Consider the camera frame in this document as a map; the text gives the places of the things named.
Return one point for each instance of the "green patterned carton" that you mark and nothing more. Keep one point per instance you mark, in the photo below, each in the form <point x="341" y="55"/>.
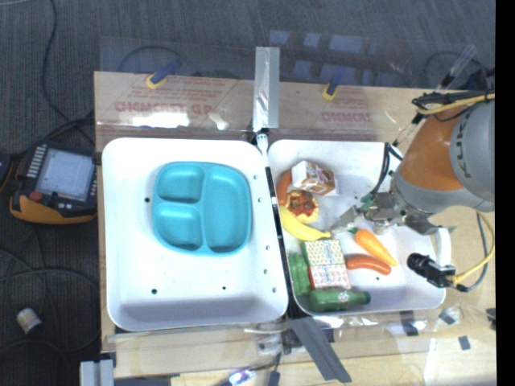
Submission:
<point x="324" y="252"/>

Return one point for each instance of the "black cylinder on white bracket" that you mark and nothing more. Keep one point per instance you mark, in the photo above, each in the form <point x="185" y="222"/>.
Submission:
<point x="430" y="267"/>

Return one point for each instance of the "blue divided plate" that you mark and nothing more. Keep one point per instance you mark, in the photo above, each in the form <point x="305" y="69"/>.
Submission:
<point x="225" y="207"/>

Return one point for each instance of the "green bottle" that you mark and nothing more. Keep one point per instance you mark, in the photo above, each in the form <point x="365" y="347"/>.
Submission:
<point x="334" y="300"/>

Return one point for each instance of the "orange carrot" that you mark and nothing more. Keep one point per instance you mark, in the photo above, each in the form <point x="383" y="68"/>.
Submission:
<point x="374" y="245"/>

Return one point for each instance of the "white picture carton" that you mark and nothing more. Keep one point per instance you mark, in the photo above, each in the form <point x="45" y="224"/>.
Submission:
<point x="316" y="177"/>

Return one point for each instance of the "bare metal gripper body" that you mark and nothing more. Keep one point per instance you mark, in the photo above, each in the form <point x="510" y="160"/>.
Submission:
<point x="384" y="209"/>

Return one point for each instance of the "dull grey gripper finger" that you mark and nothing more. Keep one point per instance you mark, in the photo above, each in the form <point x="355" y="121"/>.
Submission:
<point x="379" y="228"/>
<point x="348" y="218"/>

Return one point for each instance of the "toy pizza slice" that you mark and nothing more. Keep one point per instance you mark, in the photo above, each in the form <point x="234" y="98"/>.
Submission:
<point x="301" y="206"/>

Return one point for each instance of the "white plastic tray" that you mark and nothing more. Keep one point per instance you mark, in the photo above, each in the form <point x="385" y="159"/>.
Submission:
<point x="181" y="288"/>
<point x="362" y="163"/>

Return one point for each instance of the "orange toy sausage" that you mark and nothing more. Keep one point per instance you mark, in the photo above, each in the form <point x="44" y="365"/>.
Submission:
<point x="368" y="264"/>
<point x="283" y="185"/>

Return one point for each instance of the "yellow banana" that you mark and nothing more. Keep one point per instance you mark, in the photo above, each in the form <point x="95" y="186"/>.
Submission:
<point x="297" y="228"/>

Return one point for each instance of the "green toy grapes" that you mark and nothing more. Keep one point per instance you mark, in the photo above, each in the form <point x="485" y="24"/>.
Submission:
<point x="299" y="275"/>

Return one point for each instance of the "red patterned carton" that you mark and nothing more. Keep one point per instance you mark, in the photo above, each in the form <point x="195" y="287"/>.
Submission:
<point x="329" y="276"/>

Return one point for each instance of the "small silver can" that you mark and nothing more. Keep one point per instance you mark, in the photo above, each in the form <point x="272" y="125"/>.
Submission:
<point x="28" y="320"/>

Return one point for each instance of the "brown cardboard board red print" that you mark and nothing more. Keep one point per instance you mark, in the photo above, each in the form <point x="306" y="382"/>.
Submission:
<point x="193" y="103"/>

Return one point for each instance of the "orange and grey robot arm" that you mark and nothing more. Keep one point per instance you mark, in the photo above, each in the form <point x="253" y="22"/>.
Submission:
<point x="434" y="163"/>

